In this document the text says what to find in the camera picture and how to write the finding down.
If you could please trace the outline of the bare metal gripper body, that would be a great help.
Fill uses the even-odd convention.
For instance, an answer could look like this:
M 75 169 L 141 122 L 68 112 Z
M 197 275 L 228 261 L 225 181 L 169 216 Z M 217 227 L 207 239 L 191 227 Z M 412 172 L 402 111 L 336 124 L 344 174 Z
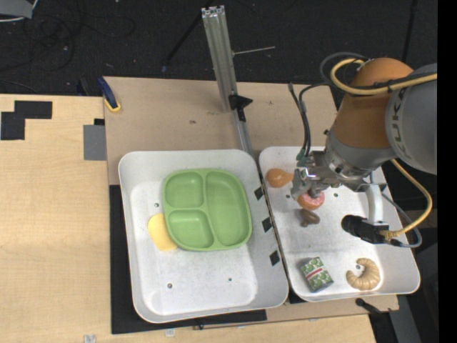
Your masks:
M 300 151 L 296 156 L 293 179 L 301 177 L 306 183 L 306 192 L 311 187 L 321 191 L 329 187 L 348 187 L 359 192 L 365 187 L 365 178 L 372 169 L 363 169 L 343 160 L 334 151 Z

